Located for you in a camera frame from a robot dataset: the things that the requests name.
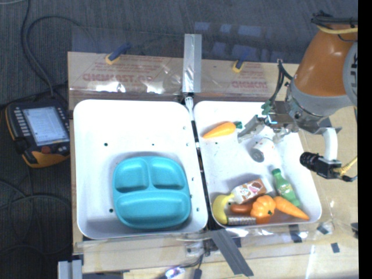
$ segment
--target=black cable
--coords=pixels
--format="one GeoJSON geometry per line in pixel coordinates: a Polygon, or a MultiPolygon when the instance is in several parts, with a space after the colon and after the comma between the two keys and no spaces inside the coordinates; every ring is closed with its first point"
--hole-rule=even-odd
{"type": "Polygon", "coordinates": [[[71,19],[69,17],[59,16],[59,15],[46,15],[46,16],[42,16],[42,17],[39,17],[36,20],[34,20],[26,28],[25,34],[24,34],[24,38],[23,38],[24,44],[25,44],[25,47],[26,47],[26,50],[27,50],[28,54],[31,56],[31,58],[33,59],[34,63],[39,68],[39,70],[42,72],[43,76],[41,76],[32,65],[31,65],[31,67],[38,74],[38,76],[49,85],[49,87],[51,88],[51,97],[54,97],[54,93],[56,93],[56,94],[58,94],[67,103],[67,100],[63,96],[61,96],[60,93],[55,92],[53,90],[53,86],[51,86],[51,83],[52,83],[51,82],[51,79],[49,78],[49,76],[46,73],[45,69],[41,66],[41,64],[39,63],[39,61],[36,59],[35,55],[33,54],[33,52],[31,51],[31,48],[30,48],[30,34],[31,34],[31,30],[35,27],[35,25],[37,23],[39,23],[39,22],[41,22],[43,20],[46,20],[46,19],[62,19],[62,20],[66,20],[68,22],[71,22],[71,23],[75,24],[77,27],[81,28],[83,30],[83,32],[86,33],[86,35],[91,39],[91,41],[93,42],[93,44],[96,46],[96,49],[97,50],[98,50],[98,47],[97,47],[96,41],[94,40],[94,38],[90,34],[90,32],[88,30],[86,30],[86,28],[84,28],[78,21],[75,21],[75,20],[73,20],[73,19],[71,19]]]}
{"type": "MultiPolygon", "coordinates": [[[[30,195],[34,195],[33,183],[31,181],[30,167],[29,166],[26,166],[26,169],[27,169],[27,175],[28,175],[28,184],[30,186],[30,195]]],[[[41,223],[40,223],[40,218],[39,218],[39,215],[37,213],[37,210],[36,210],[36,208],[34,206],[34,202],[33,201],[30,201],[30,203],[32,205],[32,212],[31,212],[31,219],[30,219],[30,221],[32,221],[33,217],[35,216],[36,224],[37,224],[37,228],[38,228],[38,233],[39,233],[39,241],[41,241],[41,249],[43,250],[44,249],[44,244],[42,243],[42,227],[41,227],[41,223]]]]}
{"type": "MultiPolygon", "coordinates": [[[[17,183],[17,186],[20,186],[21,183],[24,181],[24,179],[26,178],[29,178],[29,171],[28,171],[28,174],[25,175],[18,183],[17,183]]],[[[32,219],[32,216],[31,216],[31,219],[30,219],[30,222],[28,223],[28,226],[27,226],[27,230],[25,230],[25,235],[20,238],[18,236],[18,233],[16,231],[16,228],[15,228],[15,225],[14,225],[14,222],[12,221],[12,200],[14,198],[14,196],[18,193],[21,194],[21,196],[26,196],[24,193],[21,192],[21,190],[18,190],[18,189],[14,189],[13,188],[13,194],[9,197],[9,200],[8,200],[8,219],[9,219],[9,224],[13,230],[13,233],[14,233],[14,236],[16,237],[16,239],[18,240],[19,243],[23,243],[24,240],[26,239],[26,236],[27,236],[27,233],[28,231],[30,230],[30,227],[31,227],[31,219],[32,219]]],[[[31,202],[31,214],[33,214],[33,211],[34,211],[34,208],[33,208],[33,203],[31,202]]]]}
{"type": "MultiPolygon", "coordinates": [[[[65,82],[65,83],[63,83],[63,84],[58,84],[58,85],[53,85],[53,91],[54,91],[54,93],[55,93],[55,96],[57,96],[58,95],[58,97],[63,101],[63,103],[66,105],[66,108],[68,108],[68,106],[69,106],[69,102],[67,101],[67,99],[59,92],[59,91],[57,91],[57,89],[59,89],[59,88],[62,88],[62,87],[67,87],[67,81],[65,82]]],[[[35,97],[35,99],[34,99],[34,101],[37,101],[40,97],[41,97],[41,95],[42,94],[46,94],[46,93],[48,93],[49,92],[49,90],[47,90],[47,91],[43,91],[41,94],[39,94],[39,93],[37,93],[37,95],[36,95],[36,97],[35,97]]]]}
{"type": "Polygon", "coordinates": [[[204,257],[204,254],[201,255],[200,263],[199,263],[198,267],[194,270],[193,279],[200,279],[202,277],[202,270],[200,269],[200,266],[202,264],[203,257],[204,257]]]}
{"type": "MultiPolygon", "coordinates": [[[[58,201],[61,204],[63,204],[69,211],[71,210],[71,205],[69,204],[69,202],[67,202],[64,199],[59,198],[57,196],[48,195],[48,194],[33,194],[32,188],[31,188],[31,195],[25,195],[25,193],[23,193],[18,187],[15,187],[14,185],[9,184],[8,182],[4,181],[3,179],[0,179],[0,184],[5,185],[8,188],[13,189],[14,191],[18,192],[21,195],[20,198],[12,199],[11,202],[9,202],[5,205],[2,205],[0,207],[0,210],[6,209],[6,208],[8,208],[8,210],[9,210],[9,208],[11,208],[12,205],[15,204],[15,203],[19,203],[19,202],[23,202],[23,201],[32,201],[33,199],[50,199],[50,200],[53,200],[53,201],[58,201]]],[[[19,247],[23,247],[23,248],[35,249],[38,253],[42,254],[43,256],[50,256],[50,255],[58,254],[58,253],[64,251],[65,249],[71,247],[71,242],[72,241],[69,240],[68,243],[66,245],[63,245],[60,249],[57,249],[57,250],[52,251],[52,252],[45,252],[44,249],[43,249],[44,248],[43,244],[42,244],[42,235],[41,235],[42,227],[41,227],[40,222],[38,222],[38,220],[37,220],[37,226],[38,226],[38,231],[40,233],[40,238],[41,238],[41,249],[38,249],[38,248],[36,248],[32,245],[28,245],[28,244],[20,244],[20,245],[10,246],[10,247],[5,248],[5,249],[0,249],[0,255],[7,254],[9,251],[15,250],[19,247]]]]}
{"type": "MultiPolygon", "coordinates": [[[[67,83],[54,85],[53,88],[54,89],[57,89],[59,87],[65,87],[65,86],[67,86],[67,83]]],[[[27,96],[24,96],[24,97],[20,97],[20,98],[14,99],[14,100],[9,101],[7,103],[0,104],[0,110],[6,108],[11,103],[22,101],[22,100],[25,100],[25,99],[29,99],[31,97],[37,97],[37,96],[40,96],[40,95],[43,95],[43,94],[47,94],[48,92],[49,92],[49,90],[45,90],[45,91],[41,91],[41,92],[38,92],[38,93],[34,93],[34,94],[30,94],[30,95],[27,95],[27,96]]]]}
{"type": "Polygon", "coordinates": [[[325,28],[329,28],[326,24],[346,24],[354,28],[358,24],[358,18],[354,17],[333,17],[328,13],[320,10],[318,13],[313,14],[311,22],[317,25],[321,25],[325,28]]]}
{"type": "Polygon", "coordinates": [[[284,83],[284,77],[288,78],[289,80],[292,80],[292,76],[284,69],[281,60],[278,61],[278,68],[279,68],[279,74],[278,74],[278,80],[277,80],[277,86],[275,88],[274,94],[269,98],[270,106],[275,101],[283,83],[284,83]]]}
{"type": "Polygon", "coordinates": [[[53,94],[53,88],[52,88],[52,83],[49,79],[48,74],[46,71],[42,68],[42,66],[38,63],[37,59],[34,57],[33,53],[30,51],[30,48],[25,40],[25,26],[26,26],[26,21],[28,18],[28,14],[30,13],[30,6],[31,6],[31,0],[27,0],[27,8],[26,8],[26,15],[23,18],[22,22],[22,27],[21,27],[21,32],[20,32],[20,37],[21,37],[21,45],[23,49],[23,53],[30,65],[30,67],[35,71],[36,75],[39,76],[48,86],[51,92],[51,97],[54,96],[53,94]],[[40,73],[34,68],[31,60],[34,61],[35,65],[39,68],[43,76],[40,75],[40,73]]]}
{"type": "Polygon", "coordinates": [[[204,257],[204,253],[200,255],[200,257],[198,257],[198,259],[191,263],[191,264],[186,264],[186,265],[180,265],[180,267],[183,267],[183,268],[187,268],[187,267],[195,267],[197,265],[199,265],[198,269],[200,268],[200,265],[202,264],[202,261],[203,261],[203,257],[204,257]]]}

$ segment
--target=green bottle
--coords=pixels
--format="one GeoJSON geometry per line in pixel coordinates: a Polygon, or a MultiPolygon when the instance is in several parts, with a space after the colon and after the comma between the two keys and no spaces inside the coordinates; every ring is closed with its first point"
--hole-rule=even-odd
{"type": "Polygon", "coordinates": [[[297,199],[291,183],[283,178],[281,175],[281,170],[274,169],[271,173],[275,178],[276,190],[278,191],[278,194],[293,203],[296,207],[300,206],[300,201],[297,199]]]}

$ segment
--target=wooden table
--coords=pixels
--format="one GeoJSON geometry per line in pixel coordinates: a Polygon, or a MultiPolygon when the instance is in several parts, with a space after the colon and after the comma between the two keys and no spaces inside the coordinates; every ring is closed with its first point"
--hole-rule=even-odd
{"type": "MultiPolygon", "coordinates": [[[[76,79],[76,70],[81,69],[83,59],[89,62],[91,54],[69,53],[69,81],[76,79]]],[[[267,92],[274,92],[277,81],[277,65],[261,63],[267,92]]],[[[285,64],[285,69],[294,75],[298,65],[285,64]]],[[[92,98],[70,91],[70,110],[81,100],[92,98]]],[[[285,88],[277,99],[283,100],[285,88]]],[[[342,164],[357,155],[357,125],[353,107],[343,108],[330,117],[334,127],[341,126],[338,133],[338,159],[342,164]]],[[[180,263],[196,261],[196,253],[187,252],[195,241],[183,241],[176,237],[141,237],[83,241],[83,235],[76,222],[76,175],[74,161],[74,128],[71,131],[71,186],[73,200],[73,246],[74,254],[84,257],[83,274],[126,271],[123,278],[158,278],[169,268],[180,263]]],[[[322,154],[324,140],[320,135],[299,132],[304,150],[322,154]]],[[[357,164],[348,174],[357,174],[357,164]]],[[[267,236],[241,239],[240,251],[256,278],[358,278],[359,246],[351,223],[358,222],[357,181],[345,183],[341,180],[326,180],[312,172],[321,199],[324,218],[322,230],[311,231],[295,243],[288,234],[278,233],[267,236]]],[[[193,268],[178,278],[192,278],[193,268]]],[[[220,251],[211,251],[204,256],[201,264],[202,278],[235,278],[220,251]]]]}

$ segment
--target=blue divided plate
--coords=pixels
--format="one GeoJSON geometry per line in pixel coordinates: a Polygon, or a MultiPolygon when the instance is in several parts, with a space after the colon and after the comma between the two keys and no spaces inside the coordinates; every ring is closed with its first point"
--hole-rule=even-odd
{"type": "Polygon", "coordinates": [[[120,162],[113,174],[112,188],[116,215],[131,228],[177,226],[191,211],[185,172],[169,158],[141,156],[120,162]]]}

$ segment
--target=yellow device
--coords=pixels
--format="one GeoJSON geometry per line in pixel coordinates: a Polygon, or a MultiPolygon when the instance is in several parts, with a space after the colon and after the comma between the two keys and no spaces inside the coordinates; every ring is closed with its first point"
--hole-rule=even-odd
{"type": "Polygon", "coordinates": [[[5,118],[17,153],[30,167],[47,167],[70,157],[69,119],[57,100],[11,103],[5,118]]]}

